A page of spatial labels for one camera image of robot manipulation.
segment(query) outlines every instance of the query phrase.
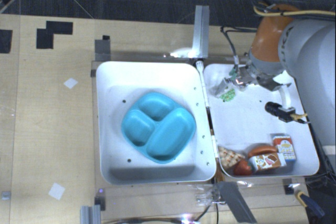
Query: hot dog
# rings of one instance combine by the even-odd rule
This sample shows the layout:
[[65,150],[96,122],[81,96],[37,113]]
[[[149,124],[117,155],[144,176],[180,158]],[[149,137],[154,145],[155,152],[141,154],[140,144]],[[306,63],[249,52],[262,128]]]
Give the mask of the hot dog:
[[247,158],[250,159],[253,156],[277,152],[278,150],[274,146],[257,146],[247,154]]

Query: white paper square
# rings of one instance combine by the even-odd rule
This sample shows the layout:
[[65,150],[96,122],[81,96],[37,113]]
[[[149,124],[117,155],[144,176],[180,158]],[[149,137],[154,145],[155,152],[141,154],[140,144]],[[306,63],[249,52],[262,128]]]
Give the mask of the white paper square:
[[64,82],[64,85],[69,89],[72,89],[77,83],[78,83],[77,80],[70,78],[66,82]]
[[49,191],[49,195],[57,200],[61,200],[64,191],[65,187],[62,187],[61,185],[54,183]]

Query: blue divided plate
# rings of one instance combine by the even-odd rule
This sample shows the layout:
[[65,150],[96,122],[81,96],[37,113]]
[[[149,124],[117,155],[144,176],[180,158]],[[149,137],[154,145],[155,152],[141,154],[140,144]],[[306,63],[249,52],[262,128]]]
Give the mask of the blue divided plate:
[[147,158],[169,163],[186,147],[196,130],[194,117],[169,97],[151,92],[126,113],[121,131]]

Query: wooden table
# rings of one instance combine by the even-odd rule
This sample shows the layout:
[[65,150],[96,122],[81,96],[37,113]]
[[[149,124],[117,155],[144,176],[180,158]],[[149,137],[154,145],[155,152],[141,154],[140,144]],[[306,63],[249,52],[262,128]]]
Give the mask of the wooden table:
[[[73,22],[73,33],[55,34],[54,49],[36,49],[37,28],[45,29],[48,20]],[[0,192],[12,193],[10,200],[0,200],[0,223],[79,223],[80,207],[92,206],[96,194],[90,77],[95,40],[110,36],[115,55],[168,56],[175,49],[191,47],[193,25],[0,15],[0,29],[13,31],[10,54],[0,54]],[[231,36],[240,55],[248,51],[254,37]],[[223,59],[230,55],[218,27],[210,27],[209,54]],[[70,78],[78,81],[72,89],[64,85]],[[306,191],[303,179],[298,182]],[[60,200],[48,195],[53,183],[65,188]],[[113,190],[116,196],[117,188],[111,186]],[[259,223],[308,222],[293,195],[267,196],[261,187],[256,191],[243,195]],[[115,212],[127,216],[133,201],[121,193],[117,203],[124,204]],[[153,215],[145,193],[138,201],[135,213]],[[173,206],[168,198],[162,203]],[[236,223],[227,206],[219,209],[220,223]],[[202,223],[215,219],[210,210]]]

